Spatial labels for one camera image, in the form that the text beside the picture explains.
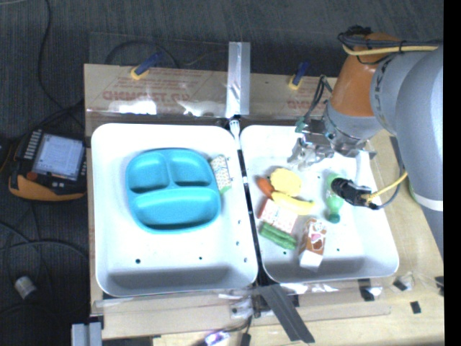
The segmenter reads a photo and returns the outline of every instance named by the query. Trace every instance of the yellow banana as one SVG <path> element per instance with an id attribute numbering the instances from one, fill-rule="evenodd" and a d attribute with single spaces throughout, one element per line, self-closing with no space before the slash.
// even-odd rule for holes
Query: yellow banana
<path id="1" fill-rule="evenodd" d="M 282 208 L 289 209 L 299 216 L 306 216 L 309 214 L 310 209 L 314 206 L 313 201 L 301 201 L 291 196 L 288 196 L 282 192 L 274 191 L 272 193 L 273 201 Z"/>

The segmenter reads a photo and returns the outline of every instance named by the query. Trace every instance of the blue plate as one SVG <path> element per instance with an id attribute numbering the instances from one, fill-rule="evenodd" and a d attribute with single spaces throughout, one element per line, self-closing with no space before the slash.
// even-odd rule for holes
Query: blue plate
<path id="1" fill-rule="evenodd" d="M 136 223 L 154 233 L 204 227 L 221 210 L 210 164 L 188 148 L 160 148 L 133 158 L 126 170 L 126 190 Z"/>

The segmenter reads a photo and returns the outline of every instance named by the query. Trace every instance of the yellow cable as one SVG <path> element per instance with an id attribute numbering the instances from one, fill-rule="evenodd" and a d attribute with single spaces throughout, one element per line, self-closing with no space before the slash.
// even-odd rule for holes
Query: yellow cable
<path id="1" fill-rule="evenodd" d="M 366 56 L 366 55 L 377 55 L 377 54 L 387 54 L 387 53 L 399 53 L 401 51 L 433 51 L 437 49 L 438 46 L 395 46 L 391 48 L 381 48 L 381 49 L 371 49 L 371 50 L 361 50 L 354 51 L 349 49 L 347 46 L 343 45 L 344 51 L 349 55 L 353 56 Z"/>
<path id="2" fill-rule="evenodd" d="M 382 188 L 381 190 L 378 190 L 372 194 L 366 194 L 363 195 L 362 197 L 367 199 L 367 203 L 371 203 L 374 198 L 377 196 L 383 194 L 384 192 L 390 190 L 391 188 L 396 187 L 399 183 L 401 183 L 406 177 L 408 176 L 408 173 L 405 171 L 394 183 L 391 183 L 387 187 Z"/>

